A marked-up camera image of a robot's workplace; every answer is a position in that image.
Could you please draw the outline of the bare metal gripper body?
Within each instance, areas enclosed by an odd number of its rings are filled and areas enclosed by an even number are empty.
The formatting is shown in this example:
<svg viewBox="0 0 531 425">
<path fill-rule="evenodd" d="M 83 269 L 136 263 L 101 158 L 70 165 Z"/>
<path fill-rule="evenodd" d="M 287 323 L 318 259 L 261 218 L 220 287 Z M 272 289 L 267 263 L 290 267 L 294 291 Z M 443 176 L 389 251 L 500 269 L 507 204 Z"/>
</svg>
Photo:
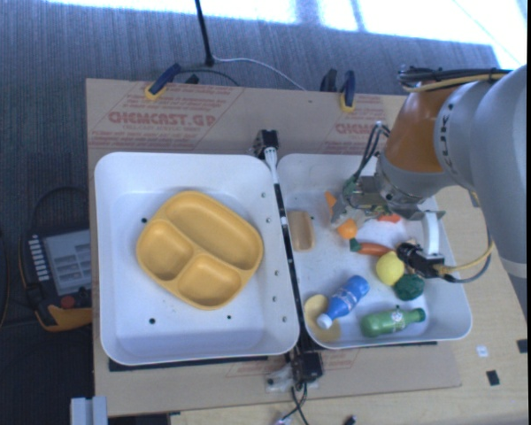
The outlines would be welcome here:
<svg viewBox="0 0 531 425">
<path fill-rule="evenodd" d="M 406 220 L 420 220 L 421 198 L 403 193 L 382 174 L 350 177 L 342 187 L 344 203 L 367 217 L 396 214 Z"/>
</svg>

